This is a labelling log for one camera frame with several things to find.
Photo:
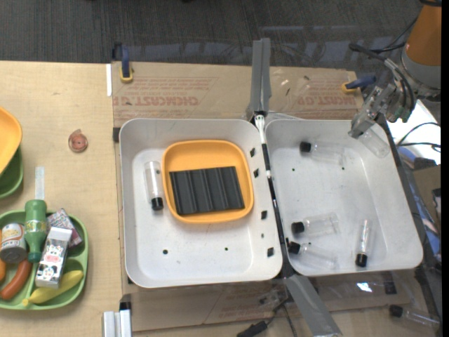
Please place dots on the orange carrot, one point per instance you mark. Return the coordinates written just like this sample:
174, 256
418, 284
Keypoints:
2, 269

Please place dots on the brown cardboard board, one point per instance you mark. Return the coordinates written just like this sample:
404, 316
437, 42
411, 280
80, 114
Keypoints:
210, 90

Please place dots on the orange sausage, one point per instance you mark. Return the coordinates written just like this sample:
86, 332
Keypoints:
17, 281

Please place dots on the green divided plate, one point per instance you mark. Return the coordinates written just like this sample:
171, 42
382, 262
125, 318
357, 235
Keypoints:
75, 255
12, 181

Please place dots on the black ribbed rack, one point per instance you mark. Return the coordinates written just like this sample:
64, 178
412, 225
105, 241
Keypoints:
207, 190

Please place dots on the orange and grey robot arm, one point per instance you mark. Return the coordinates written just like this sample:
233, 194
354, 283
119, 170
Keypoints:
425, 37

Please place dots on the orange divided plate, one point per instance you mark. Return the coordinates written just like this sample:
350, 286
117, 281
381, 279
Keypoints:
7, 135

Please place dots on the green bottle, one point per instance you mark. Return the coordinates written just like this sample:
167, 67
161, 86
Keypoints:
35, 225

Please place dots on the small can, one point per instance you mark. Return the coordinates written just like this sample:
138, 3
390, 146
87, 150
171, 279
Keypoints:
12, 242

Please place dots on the pink doughnut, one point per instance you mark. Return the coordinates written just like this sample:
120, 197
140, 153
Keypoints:
78, 141

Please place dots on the yellow banana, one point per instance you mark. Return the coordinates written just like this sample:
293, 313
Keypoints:
66, 283

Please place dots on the white cow print carton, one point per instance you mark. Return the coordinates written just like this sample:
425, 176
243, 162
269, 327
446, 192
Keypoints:
52, 258

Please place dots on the white plastic tray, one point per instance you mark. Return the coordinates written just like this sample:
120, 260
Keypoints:
333, 191
196, 255

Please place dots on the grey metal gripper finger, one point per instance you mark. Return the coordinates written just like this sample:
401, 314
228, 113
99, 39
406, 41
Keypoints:
358, 126
373, 118

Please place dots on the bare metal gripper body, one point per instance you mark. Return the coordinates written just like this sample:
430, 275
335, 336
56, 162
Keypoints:
384, 98

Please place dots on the clear plastic bottle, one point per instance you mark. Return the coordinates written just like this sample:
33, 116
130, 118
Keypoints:
312, 255
317, 225
377, 142
364, 241
324, 152
153, 183
415, 317

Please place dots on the pink packet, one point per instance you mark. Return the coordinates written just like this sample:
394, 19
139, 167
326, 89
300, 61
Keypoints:
63, 219

